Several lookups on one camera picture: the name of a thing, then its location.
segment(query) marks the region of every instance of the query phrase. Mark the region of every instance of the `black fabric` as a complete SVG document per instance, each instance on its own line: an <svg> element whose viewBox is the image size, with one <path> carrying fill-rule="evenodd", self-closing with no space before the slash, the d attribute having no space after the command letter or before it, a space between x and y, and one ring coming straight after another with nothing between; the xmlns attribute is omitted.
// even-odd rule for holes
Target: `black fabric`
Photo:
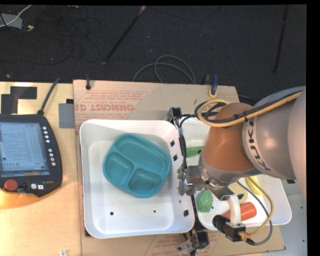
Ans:
<svg viewBox="0 0 320 256"><path fill-rule="evenodd" d="M0 12L16 15L25 7L2 4ZM239 95L256 100L306 85L306 4L288 6L276 72L283 4L147 6L106 62L140 10L32 5L20 16L21 29L0 27L0 81L132 81L144 66L173 56L190 67L195 81L183 62L163 57L156 66L163 83L200 84L206 75L218 75L219 85L236 86ZM150 65L135 81L159 83L157 74Z"/></svg>

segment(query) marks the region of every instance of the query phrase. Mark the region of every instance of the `blue plate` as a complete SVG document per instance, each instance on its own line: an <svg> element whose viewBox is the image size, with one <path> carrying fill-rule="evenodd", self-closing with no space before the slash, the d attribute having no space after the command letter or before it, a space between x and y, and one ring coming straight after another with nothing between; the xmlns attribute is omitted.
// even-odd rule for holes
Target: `blue plate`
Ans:
<svg viewBox="0 0 320 256"><path fill-rule="evenodd" d="M103 162L108 181L140 198L158 193L170 169L171 158L164 149L133 133L119 136Z"/></svg>

